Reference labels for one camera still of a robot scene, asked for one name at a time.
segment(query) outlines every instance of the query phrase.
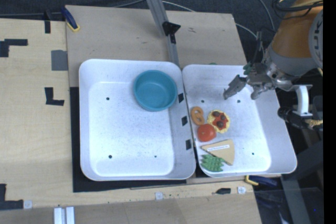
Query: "blue bowl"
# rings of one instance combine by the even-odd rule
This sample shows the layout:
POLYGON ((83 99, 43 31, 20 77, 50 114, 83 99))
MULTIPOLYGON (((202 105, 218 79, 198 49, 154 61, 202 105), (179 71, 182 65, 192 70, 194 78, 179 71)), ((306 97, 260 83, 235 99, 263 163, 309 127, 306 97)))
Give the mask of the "blue bowl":
POLYGON ((148 70, 138 75, 133 92, 138 104, 148 111, 165 110, 172 106, 177 97, 174 80, 158 70, 148 70))

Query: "wooden table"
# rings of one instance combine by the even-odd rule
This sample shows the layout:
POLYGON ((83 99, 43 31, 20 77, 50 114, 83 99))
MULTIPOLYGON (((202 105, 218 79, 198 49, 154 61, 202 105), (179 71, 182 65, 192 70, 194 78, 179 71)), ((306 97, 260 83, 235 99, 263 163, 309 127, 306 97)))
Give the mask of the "wooden table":
MULTIPOLYGON (((7 184, 6 200, 31 200, 34 208, 30 213, 26 210, 2 211, 0 218, 12 219, 14 222, 20 220, 20 216, 29 219, 29 214, 38 219, 44 216, 43 212, 54 207, 78 206, 76 218, 82 218, 80 223, 89 223, 88 219, 92 220, 95 216, 88 214, 91 209, 95 208, 95 212, 102 214, 105 211, 108 217, 111 210, 123 207, 124 210, 116 210, 116 214, 124 220, 124 216, 127 216, 128 222, 124 221, 125 223, 133 223, 131 213, 127 213, 129 208, 132 208, 132 212, 147 208, 148 215, 144 219, 149 219, 156 203, 163 202, 160 206, 164 210, 174 208, 181 214, 184 222, 180 223, 203 223, 204 218, 216 222, 222 217, 237 219, 239 223, 246 220, 250 223, 261 223, 253 188, 241 177, 222 180, 192 177, 187 184, 178 186, 72 192, 69 87, 78 85, 76 69, 79 63, 91 57, 168 59, 164 53, 165 44, 154 34, 155 25, 151 21, 149 10, 77 6, 68 8, 81 26, 78 33, 70 32, 64 22, 50 22, 51 33, 46 34, 44 21, 0 19, 0 41, 28 39, 28 46, 10 46, 9 57, 0 58, 0 183, 7 184), (97 13, 105 14, 105 22, 110 25, 102 24, 99 27, 101 18, 96 16, 97 13), (137 22, 138 26, 134 27, 131 34, 126 35, 130 29, 123 27, 129 25, 130 19, 133 24, 137 22), (111 28, 118 34, 113 37, 108 34, 106 37, 107 30, 111 28), (102 39, 108 41, 99 47, 102 39), (82 47, 78 48, 79 43, 76 40, 82 40, 82 47), (104 46, 108 48, 113 43, 113 49, 103 49, 98 53, 91 46, 93 43, 99 45, 96 45, 98 49, 104 46), (139 44, 143 47, 135 49, 134 46, 139 44), (147 52, 152 45, 156 46, 156 50, 148 57, 147 52), (68 51, 68 71, 52 70, 51 51, 54 50, 68 51), (45 87, 53 87, 54 99, 64 100, 64 105, 46 105, 45 87), (237 194, 238 186, 245 187, 247 193, 237 194), (220 188, 231 188, 232 192, 230 195, 215 195, 215 191, 220 188), (163 201, 155 201, 155 193, 158 191, 162 193, 163 201), (197 207, 203 204, 208 205, 202 213, 197 207)), ((227 65, 246 63, 231 15, 184 12, 167 14, 171 22, 182 25, 176 39, 180 63, 183 66, 209 62, 227 65)))

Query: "red tomato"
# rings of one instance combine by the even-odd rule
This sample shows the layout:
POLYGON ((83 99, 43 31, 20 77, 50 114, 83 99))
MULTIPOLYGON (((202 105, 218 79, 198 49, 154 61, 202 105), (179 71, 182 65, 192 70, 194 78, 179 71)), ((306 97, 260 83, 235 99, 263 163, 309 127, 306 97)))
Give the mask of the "red tomato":
POLYGON ((216 137, 216 130, 210 124, 203 124, 198 127, 197 136, 201 142, 208 142, 216 137))

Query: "white tray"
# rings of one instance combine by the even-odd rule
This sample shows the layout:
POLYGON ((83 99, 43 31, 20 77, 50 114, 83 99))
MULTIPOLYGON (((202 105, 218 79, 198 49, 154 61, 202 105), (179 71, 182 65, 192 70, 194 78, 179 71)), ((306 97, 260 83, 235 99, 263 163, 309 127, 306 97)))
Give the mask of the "white tray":
POLYGON ((96 181, 186 179, 196 167, 182 73, 171 62, 90 59, 79 69, 80 165, 96 181), (134 98, 146 70, 173 78, 178 98, 149 112, 134 98))
POLYGON ((207 154, 200 147, 231 138, 235 145, 235 160, 232 166, 224 165, 222 172, 203 172, 210 177, 238 175, 285 174, 297 166, 297 159, 286 128, 279 118, 278 99, 274 91, 264 92, 257 100, 252 100, 252 88, 246 86, 241 92, 227 100, 224 89, 233 78, 243 76, 242 66, 189 65, 183 71, 183 83, 191 110, 199 106, 204 118, 211 110, 224 111, 231 120, 227 132, 209 142, 197 138, 198 126, 191 123, 198 160, 207 154))

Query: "table surface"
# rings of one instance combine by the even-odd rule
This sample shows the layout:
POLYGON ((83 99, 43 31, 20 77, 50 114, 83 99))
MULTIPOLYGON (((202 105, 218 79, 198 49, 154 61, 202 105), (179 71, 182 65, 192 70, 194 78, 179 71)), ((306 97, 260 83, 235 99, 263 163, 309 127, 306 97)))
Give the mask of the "table surface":
MULTIPOLYGON (((241 177, 223 180, 192 177, 187 184, 179 186, 73 193, 69 87, 78 85, 78 64, 91 57, 106 59, 111 54, 112 59, 168 59, 164 53, 166 45, 155 34, 149 10, 77 6, 70 6, 69 10, 81 26, 77 33, 69 32, 64 22, 50 22, 51 33, 46 34, 43 21, 0 19, 0 40, 28 39, 28 46, 10 46, 9 57, 0 58, 0 183, 7 184, 6 200, 31 200, 33 208, 44 208, 150 201, 155 199, 157 191, 162 192, 164 199, 213 197, 220 188, 231 188, 234 197, 238 186, 245 187, 248 193, 253 192, 252 186, 242 181, 241 177), (105 19, 117 35, 111 37, 107 34, 106 37, 110 27, 104 26, 100 30, 92 27, 98 24, 97 12, 111 12, 113 16, 105 19), (93 24, 88 24, 90 17, 93 24), (137 18, 133 21, 136 27, 132 34, 127 35, 130 29, 124 27, 129 26, 129 20, 134 18, 137 18), (112 43, 112 49, 107 54, 104 50, 97 53, 91 45, 106 38, 108 42, 102 47, 111 48, 112 43), (68 51, 69 71, 51 69, 53 50, 68 51), (54 99, 64 100, 64 105, 46 105, 45 87, 53 87, 54 99)), ((231 15, 167 14, 171 22, 182 25, 181 33, 176 34, 181 68, 191 63, 246 63, 231 15)), ((217 199, 225 202, 229 198, 223 195, 217 199)), ((246 196, 241 202, 249 206, 244 209, 246 213, 239 217, 251 220, 254 216, 255 223, 260 223, 253 195, 246 196)))

